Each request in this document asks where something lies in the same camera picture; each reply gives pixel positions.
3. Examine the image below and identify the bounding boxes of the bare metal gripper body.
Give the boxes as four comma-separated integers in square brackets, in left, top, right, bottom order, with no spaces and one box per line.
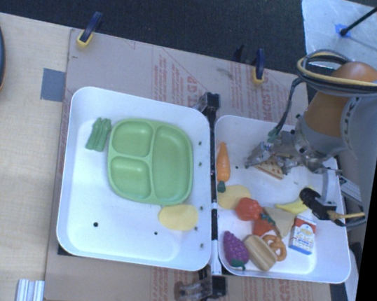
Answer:
[258,127,337,176]

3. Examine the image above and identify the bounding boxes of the tan and red pizza slice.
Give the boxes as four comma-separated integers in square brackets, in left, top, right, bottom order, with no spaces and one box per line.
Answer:
[252,154,288,181]

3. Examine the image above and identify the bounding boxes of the orange carrot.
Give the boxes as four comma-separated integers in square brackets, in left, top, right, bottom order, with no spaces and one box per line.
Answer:
[211,141,236,194]

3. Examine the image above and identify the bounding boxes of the yellow banana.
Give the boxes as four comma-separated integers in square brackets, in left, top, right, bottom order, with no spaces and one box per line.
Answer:
[273,181,315,218]

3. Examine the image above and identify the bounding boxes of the yellow potato chip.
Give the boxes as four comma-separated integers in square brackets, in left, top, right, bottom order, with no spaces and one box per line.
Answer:
[156,199,202,235]
[214,181,254,214]

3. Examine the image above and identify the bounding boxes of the beige cheese wedge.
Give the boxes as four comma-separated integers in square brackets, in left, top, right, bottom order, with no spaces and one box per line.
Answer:
[260,206,297,240]

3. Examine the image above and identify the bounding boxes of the red strawberry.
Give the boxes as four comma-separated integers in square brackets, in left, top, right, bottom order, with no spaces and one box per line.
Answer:
[251,211,279,241]

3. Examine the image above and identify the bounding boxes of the white red blue carton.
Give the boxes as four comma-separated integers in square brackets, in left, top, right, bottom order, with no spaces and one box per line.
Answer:
[286,214,320,257]

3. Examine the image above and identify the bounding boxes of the thin black and white rod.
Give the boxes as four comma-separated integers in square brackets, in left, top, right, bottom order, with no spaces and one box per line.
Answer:
[184,108,248,278]

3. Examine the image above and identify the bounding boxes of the brown pretzel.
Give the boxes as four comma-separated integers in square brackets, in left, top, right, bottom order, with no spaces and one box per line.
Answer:
[259,232,290,263]

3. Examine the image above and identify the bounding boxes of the green divided plate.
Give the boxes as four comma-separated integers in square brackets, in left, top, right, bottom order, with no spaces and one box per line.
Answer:
[100,113,202,211]

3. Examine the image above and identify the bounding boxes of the tan hot dog bun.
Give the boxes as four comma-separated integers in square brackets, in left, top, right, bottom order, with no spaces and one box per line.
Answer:
[238,232,282,274]

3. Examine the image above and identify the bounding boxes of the white plastic tray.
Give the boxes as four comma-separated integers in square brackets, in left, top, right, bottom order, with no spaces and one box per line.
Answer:
[192,113,373,294]
[47,83,235,278]

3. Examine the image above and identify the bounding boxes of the purple grapes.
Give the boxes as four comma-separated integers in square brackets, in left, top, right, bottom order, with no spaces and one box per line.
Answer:
[219,230,254,272]

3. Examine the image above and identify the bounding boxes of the brown cardboard board red print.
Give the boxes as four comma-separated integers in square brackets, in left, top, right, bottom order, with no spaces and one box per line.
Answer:
[27,28,373,301]

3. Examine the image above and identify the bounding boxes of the green asparagus bundle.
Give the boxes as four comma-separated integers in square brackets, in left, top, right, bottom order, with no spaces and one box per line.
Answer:
[85,115,114,153]

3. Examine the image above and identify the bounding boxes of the black cylinder on white bracket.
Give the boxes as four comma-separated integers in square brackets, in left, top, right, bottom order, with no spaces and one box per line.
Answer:
[295,163,344,223]

